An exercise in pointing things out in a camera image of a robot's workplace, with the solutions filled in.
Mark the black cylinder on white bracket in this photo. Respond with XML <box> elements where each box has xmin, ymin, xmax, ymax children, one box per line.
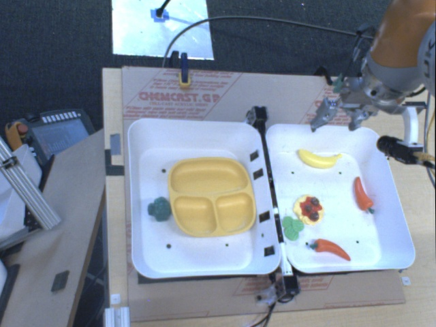
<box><xmin>376</xmin><ymin>105</ymin><xmax>425</xmax><ymax>165</ymax></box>

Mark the yellow banana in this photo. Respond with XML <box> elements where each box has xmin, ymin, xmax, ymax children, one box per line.
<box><xmin>297</xmin><ymin>149</ymin><xmax>343</xmax><ymax>170</ymax></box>

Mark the yellow divided plate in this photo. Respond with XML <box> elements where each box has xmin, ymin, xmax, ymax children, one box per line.
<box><xmin>167</xmin><ymin>157</ymin><xmax>257</xmax><ymax>238</ymax></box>

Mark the black block with thin wires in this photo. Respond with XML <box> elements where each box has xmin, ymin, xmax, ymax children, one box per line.
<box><xmin>255</xmin><ymin>272</ymin><xmax>301</xmax><ymax>305</ymax></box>
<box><xmin>246</xmin><ymin>106</ymin><xmax>268</xmax><ymax>127</ymax></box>

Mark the orange carrot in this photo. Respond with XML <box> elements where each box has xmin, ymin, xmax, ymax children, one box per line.
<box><xmin>307</xmin><ymin>238</ymin><xmax>352</xmax><ymax>262</ymax></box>

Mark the dark green broccoli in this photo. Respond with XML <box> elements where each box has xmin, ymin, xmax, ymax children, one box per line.
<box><xmin>147</xmin><ymin>196</ymin><xmax>172</xmax><ymax>222</ymax></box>

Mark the white plastic tray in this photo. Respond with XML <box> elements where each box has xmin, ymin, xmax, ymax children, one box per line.
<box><xmin>127</xmin><ymin>118</ymin><xmax>282</xmax><ymax>279</ymax></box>
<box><xmin>265</xmin><ymin>123</ymin><xmax>416</xmax><ymax>275</ymax></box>

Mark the brown cardboard board red print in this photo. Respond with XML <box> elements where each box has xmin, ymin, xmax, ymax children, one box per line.
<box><xmin>121</xmin><ymin>65</ymin><xmax>407</xmax><ymax>322</ymax></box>

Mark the thin black and white rod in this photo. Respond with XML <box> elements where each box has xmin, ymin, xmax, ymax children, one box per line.
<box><xmin>258</xmin><ymin>123</ymin><xmax>293</xmax><ymax>275</ymax></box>

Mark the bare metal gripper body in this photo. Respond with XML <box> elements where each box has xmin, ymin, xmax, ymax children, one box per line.
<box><xmin>337</xmin><ymin>76</ymin><xmax>407</xmax><ymax>115</ymax></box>

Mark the light green lettuce leaf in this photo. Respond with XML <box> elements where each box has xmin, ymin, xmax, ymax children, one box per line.
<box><xmin>281</xmin><ymin>215</ymin><xmax>305</xmax><ymax>242</ymax></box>

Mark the yellow pizza with red toppings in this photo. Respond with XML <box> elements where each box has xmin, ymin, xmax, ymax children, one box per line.
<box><xmin>293</xmin><ymin>194</ymin><xmax>325</xmax><ymax>226</ymax></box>

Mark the red chili pepper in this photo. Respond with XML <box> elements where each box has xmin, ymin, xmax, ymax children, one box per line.
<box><xmin>354</xmin><ymin>176</ymin><xmax>375</xmax><ymax>215</ymax></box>

